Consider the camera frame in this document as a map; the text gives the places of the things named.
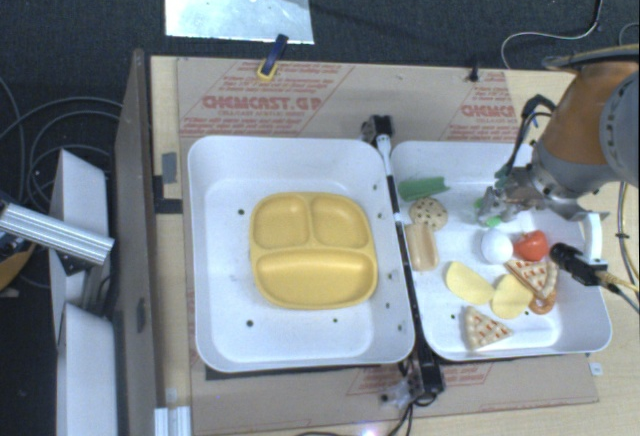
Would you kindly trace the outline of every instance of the white ball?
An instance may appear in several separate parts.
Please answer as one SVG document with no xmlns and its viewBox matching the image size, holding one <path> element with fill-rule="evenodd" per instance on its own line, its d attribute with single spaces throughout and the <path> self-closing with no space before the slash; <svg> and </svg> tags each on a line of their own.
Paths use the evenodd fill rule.
<svg viewBox="0 0 640 436">
<path fill-rule="evenodd" d="M 513 256 L 513 244 L 500 230 L 491 228 L 482 236 L 480 251 L 490 264 L 503 264 Z"/>
</svg>

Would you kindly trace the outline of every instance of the divided yellow plate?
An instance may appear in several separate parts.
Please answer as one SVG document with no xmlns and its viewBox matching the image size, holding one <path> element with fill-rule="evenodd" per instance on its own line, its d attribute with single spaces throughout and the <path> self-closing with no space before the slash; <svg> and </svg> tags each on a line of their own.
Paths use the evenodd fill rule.
<svg viewBox="0 0 640 436">
<path fill-rule="evenodd" d="M 344 196 L 280 193 L 251 214 L 251 267 L 261 294 L 293 309 L 324 310 L 368 299 L 378 263 L 362 208 Z"/>
</svg>

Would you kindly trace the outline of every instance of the bread slice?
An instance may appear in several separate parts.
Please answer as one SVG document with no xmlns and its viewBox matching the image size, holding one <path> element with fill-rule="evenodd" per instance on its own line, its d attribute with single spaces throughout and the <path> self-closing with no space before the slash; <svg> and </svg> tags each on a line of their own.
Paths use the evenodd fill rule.
<svg viewBox="0 0 640 436">
<path fill-rule="evenodd" d="M 467 343 L 472 350 L 504 340 L 513 335 L 513 330 L 501 322 L 483 315 L 472 306 L 464 314 L 464 329 Z"/>
<path fill-rule="evenodd" d="M 509 260 L 505 265 L 538 299 L 547 299 L 556 288 L 558 266 L 553 262 Z"/>
</svg>

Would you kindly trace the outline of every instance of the yellow potato slice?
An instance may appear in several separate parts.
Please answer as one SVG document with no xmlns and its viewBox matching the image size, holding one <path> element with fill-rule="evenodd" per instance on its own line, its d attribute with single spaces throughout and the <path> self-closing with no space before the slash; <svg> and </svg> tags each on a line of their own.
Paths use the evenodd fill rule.
<svg viewBox="0 0 640 436">
<path fill-rule="evenodd" d="M 451 292 L 471 304 L 484 304 L 494 294 L 491 284 L 462 262 L 451 262 L 445 283 Z"/>
<path fill-rule="evenodd" d="M 505 274 L 496 287 L 491 309 L 501 319 L 515 319 L 533 299 L 533 292 L 512 274 Z"/>
</svg>

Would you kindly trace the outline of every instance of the black carpet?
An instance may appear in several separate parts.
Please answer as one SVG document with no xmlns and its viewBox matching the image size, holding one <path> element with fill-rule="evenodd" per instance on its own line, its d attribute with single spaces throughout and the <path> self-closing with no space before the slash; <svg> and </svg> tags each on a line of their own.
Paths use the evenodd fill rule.
<svg viewBox="0 0 640 436">
<path fill-rule="evenodd" d="M 500 45 L 512 33 L 546 31 L 580 34 L 595 0 L 310 0 L 316 44 L 289 46 L 287 59 L 380 62 L 500 68 Z M 524 37 L 512 41 L 512 67 L 535 69 L 548 55 L 564 55 L 616 44 L 620 29 L 638 20 L 638 0 L 604 0 L 600 26 L 571 42 Z M 120 101 L 134 48 L 148 54 L 262 57 L 268 45 L 168 38 L 164 0 L 0 0 L 0 77 L 22 114 L 67 97 Z M 624 36 L 638 41 L 637 28 Z M 53 107 L 25 123 L 30 146 L 40 129 L 70 110 L 91 103 Z M 0 135 L 14 121 L 0 93 Z M 111 148 L 115 126 L 103 117 L 61 121 L 36 152 L 69 143 Z M 18 197 L 19 139 L 14 130 L 0 140 L 0 189 Z M 84 151 L 108 169 L 102 155 Z M 40 164 L 41 183 L 52 178 L 52 157 Z M 25 276 L 47 281 L 37 258 Z M 16 299 L 0 299 L 0 433 L 54 433 L 55 350 L 48 293 L 24 280 L 12 285 Z"/>
</svg>

